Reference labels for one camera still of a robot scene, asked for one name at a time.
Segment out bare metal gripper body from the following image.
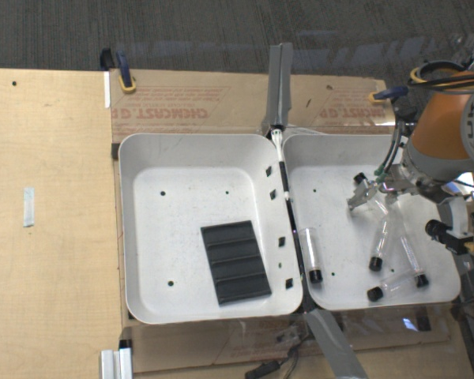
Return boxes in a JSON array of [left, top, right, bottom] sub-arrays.
[[376, 163, 446, 207]]

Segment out black ribbed plastic rack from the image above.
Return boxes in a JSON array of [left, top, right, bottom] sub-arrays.
[[199, 220, 273, 307]]

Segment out brown cardboard board red print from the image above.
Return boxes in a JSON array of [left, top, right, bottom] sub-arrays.
[[109, 68, 452, 373]]

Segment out white plastic tray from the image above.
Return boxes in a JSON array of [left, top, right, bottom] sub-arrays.
[[118, 133, 304, 325], [281, 133, 462, 313]]

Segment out black cylinder on white bracket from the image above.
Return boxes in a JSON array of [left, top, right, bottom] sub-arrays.
[[424, 195, 474, 256]]

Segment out clear tube with black cap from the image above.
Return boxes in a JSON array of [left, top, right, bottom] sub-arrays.
[[397, 234, 431, 289], [298, 227, 325, 285], [352, 171, 390, 217], [368, 215, 393, 273], [366, 268, 419, 303]]

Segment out thin black and white rod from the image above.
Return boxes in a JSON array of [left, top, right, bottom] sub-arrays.
[[270, 127, 307, 282]]

